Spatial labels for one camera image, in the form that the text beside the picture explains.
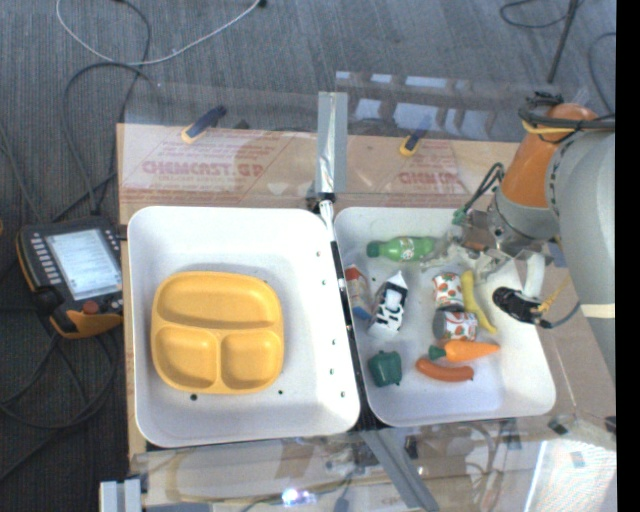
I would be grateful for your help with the white can with orange print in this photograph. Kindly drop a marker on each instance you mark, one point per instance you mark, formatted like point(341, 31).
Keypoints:
point(446, 290)
point(457, 326)

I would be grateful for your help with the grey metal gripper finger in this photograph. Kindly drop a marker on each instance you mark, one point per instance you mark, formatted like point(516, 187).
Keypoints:
point(449, 249)
point(484, 262)

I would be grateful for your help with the orange sausage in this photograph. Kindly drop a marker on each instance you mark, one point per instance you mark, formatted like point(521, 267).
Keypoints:
point(442, 371)

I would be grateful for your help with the brown cardboard board red print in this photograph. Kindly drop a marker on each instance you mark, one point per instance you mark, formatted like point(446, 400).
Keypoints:
point(210, 170)

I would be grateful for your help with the green bell pepper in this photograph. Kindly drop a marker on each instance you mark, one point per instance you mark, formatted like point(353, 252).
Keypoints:
point(385, 369)

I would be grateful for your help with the yellow divided plate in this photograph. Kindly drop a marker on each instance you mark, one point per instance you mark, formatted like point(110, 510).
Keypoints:
point(215, 310)

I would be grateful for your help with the orange carrot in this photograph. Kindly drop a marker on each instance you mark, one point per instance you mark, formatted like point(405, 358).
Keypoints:
point(467, 350)

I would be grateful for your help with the green plastic bottle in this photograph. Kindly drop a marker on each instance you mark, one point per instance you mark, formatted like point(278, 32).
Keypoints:
point(405, 248)

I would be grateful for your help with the black cylinder on white bracket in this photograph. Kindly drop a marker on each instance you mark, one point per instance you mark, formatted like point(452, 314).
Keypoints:
point(515, 302)

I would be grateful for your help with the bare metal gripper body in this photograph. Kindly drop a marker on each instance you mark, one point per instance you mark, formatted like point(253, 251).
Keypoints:
point(481, 231)

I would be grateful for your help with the black and white milk carton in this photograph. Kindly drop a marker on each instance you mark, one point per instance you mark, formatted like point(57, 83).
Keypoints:
point(390, 307)

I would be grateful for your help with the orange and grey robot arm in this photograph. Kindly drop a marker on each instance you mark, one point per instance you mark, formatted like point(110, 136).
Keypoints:
point(580, 200)

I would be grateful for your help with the white plastic tray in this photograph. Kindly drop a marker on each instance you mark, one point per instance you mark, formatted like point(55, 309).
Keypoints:
point(450, 400)
point(300, 415)

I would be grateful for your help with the yellow banana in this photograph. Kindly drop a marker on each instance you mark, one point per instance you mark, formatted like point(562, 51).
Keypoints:
point(472, 300)

